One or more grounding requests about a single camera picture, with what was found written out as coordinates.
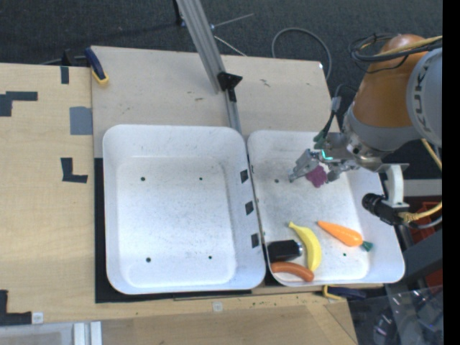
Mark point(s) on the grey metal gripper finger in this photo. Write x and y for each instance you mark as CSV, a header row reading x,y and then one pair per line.
x,y
336,173
304,164

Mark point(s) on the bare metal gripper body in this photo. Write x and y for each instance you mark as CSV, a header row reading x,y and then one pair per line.
x,y
346,149

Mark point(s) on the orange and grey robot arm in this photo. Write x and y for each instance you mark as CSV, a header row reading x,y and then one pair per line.
x,y
384,92

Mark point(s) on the purple grapes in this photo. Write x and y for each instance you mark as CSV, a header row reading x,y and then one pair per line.
x,y
317,176

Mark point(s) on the white plastic tray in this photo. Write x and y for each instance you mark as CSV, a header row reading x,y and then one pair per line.
x,y
323,207
172,210

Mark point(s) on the orange carrot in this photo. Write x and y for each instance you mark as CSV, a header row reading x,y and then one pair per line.
x,y
341,234

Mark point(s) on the yellow banana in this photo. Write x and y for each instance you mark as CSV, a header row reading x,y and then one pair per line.
x,y
312,244

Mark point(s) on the black block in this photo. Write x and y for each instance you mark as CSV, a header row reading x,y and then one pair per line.
x,y
284,250

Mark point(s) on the red sausage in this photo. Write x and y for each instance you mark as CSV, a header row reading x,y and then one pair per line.
x,y
292,270

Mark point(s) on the pale wood board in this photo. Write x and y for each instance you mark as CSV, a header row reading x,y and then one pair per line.
x,y
161,92

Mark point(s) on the black cylinder on white bracket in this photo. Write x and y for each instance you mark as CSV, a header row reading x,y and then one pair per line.
x,y
381,207

